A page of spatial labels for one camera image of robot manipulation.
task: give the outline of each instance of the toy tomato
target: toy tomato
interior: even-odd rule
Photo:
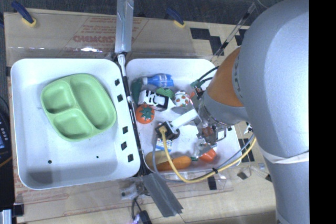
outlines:
[[[154,109],[147,104],[143,104],[135,111],[135,118],[142,124],[150,123],[154,119]]]
[[[211,163],[214,158],[216,157],[216,152],[214,151],[214,149],[212,148],[211,150],[209,150],[208,152],[204,153],[201,157],[199,157],[202,161],[206,162],[206,163]]]

